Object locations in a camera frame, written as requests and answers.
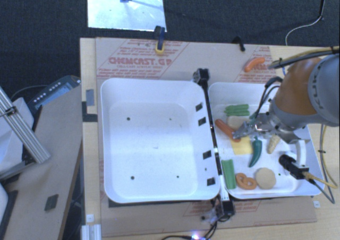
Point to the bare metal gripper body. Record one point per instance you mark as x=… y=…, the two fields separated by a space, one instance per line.
x=265 y=124

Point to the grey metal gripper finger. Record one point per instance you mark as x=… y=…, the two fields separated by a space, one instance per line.
x=240 y=134
x=247 y=126

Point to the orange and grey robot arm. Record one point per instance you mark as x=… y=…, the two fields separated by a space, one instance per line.
x=300 y=93

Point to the yellow toy cheese slice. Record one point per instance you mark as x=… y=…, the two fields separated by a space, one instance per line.
x=243 y=147

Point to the orange toy sausage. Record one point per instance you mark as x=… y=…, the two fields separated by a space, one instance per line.
x=224 y=128
x=254 y=64

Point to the green toy beans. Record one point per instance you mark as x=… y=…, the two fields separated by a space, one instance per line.
x=237 y=110

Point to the pale yellow toy corn cob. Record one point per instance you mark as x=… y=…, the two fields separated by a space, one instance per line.
x=273 y=144

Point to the green toy chili pepper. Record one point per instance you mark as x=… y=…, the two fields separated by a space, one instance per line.
x=256 y=151

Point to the thin black and white rod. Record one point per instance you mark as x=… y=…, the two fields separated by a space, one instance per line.
x=212 y=130

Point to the green toy celery stick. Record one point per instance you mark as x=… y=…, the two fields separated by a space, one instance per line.
x=229 y=174

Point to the orange toy pretzel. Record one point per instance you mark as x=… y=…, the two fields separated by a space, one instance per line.
x=245 y=181

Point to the beige round toy biscuit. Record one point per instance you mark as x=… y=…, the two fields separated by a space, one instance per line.
x=265 y=178

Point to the white plastic tray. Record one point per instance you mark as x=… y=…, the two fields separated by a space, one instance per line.
x=148 y=143
x=287 y=180

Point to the brown cardboard board red print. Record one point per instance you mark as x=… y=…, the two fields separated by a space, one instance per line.
x=170 y=58

